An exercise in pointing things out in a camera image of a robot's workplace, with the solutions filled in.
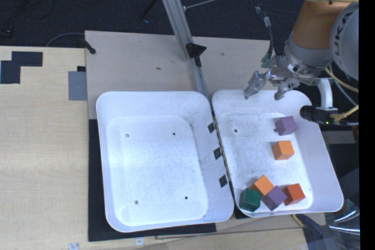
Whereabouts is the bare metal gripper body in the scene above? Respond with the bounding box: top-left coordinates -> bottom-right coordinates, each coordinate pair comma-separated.
266,54 -> 323,86

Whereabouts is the purple cube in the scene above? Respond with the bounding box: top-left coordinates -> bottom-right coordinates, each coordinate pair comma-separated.
261,185 -> 288,211
275,115 -> 298,136

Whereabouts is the orange cube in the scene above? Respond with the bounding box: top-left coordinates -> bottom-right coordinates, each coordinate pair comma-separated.
249,174 -> 275,197
271,140 -> 295,161

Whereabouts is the white plastic tray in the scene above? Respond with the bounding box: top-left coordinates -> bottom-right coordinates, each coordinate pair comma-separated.
211,88 -> 345,218
96,90 -> 236,234

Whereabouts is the red cube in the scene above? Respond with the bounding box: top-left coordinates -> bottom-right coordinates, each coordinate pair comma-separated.
282,183 -> 306,206

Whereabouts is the green cube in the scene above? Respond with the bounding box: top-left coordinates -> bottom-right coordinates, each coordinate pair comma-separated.
238,187 -> 262,213

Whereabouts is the black cylinder on white bracket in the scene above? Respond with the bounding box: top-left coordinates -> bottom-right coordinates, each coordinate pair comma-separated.
299,77 -> 339,127

